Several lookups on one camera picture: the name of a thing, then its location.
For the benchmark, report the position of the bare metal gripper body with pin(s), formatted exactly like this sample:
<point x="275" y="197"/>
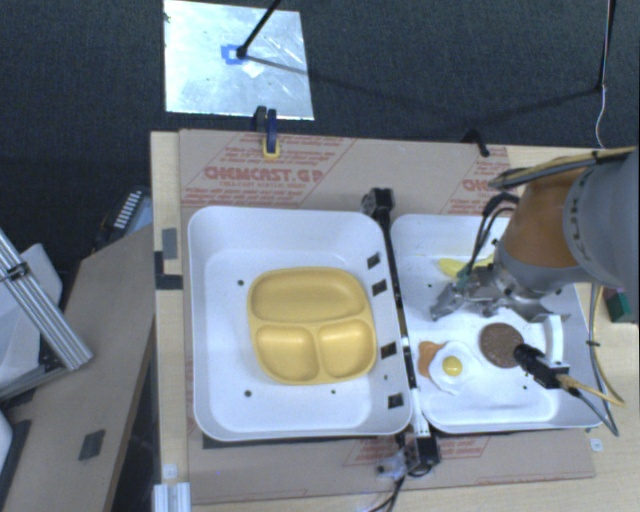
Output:
<point x="495" y="292"/>

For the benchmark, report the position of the yellow banana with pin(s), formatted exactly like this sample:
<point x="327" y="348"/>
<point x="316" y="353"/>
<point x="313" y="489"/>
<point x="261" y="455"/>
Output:
<point x="450" y="266"/>

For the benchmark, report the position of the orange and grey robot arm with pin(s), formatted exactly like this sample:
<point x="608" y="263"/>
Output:
<point x="595" y="225"/>

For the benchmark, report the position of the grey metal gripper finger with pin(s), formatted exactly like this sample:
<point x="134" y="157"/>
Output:
<point x="442" y="304"/>
<point x="489" y="310"/>

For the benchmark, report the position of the white plastic tray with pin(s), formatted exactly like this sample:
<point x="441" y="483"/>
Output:
<point x="225" y="400"/>
<point x="500" y="405"/>

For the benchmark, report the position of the yellow divided plate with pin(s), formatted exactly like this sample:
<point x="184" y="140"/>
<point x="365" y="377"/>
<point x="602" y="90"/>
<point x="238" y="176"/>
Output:
<point x="310" y="325"/>

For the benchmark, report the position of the brown round biscuit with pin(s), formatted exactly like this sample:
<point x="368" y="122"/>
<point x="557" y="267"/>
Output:
<point x="497" y="342"/>

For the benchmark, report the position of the brown cardboard board red print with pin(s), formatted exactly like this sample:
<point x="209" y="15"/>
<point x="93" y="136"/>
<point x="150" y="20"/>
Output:
<point x="400" y="170"/>

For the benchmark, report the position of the black cylinder on white bracket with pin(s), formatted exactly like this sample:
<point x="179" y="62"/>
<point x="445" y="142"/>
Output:
<point x="537" y="362"/>

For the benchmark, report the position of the green and red block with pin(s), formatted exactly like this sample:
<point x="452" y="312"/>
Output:
<point x="617" y="305"/>

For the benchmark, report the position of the thin black and white rod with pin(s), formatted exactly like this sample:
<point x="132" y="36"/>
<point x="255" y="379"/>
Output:
<point x="400" y="320"/>

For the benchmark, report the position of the white and yellow fried egg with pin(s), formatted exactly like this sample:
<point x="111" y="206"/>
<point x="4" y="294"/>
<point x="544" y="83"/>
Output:
<point x="452" y="367"/>

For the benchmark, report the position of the orange flat toy slice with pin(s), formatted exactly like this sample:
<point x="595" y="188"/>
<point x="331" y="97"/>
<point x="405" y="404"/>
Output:
<point x="426" y="355"/>

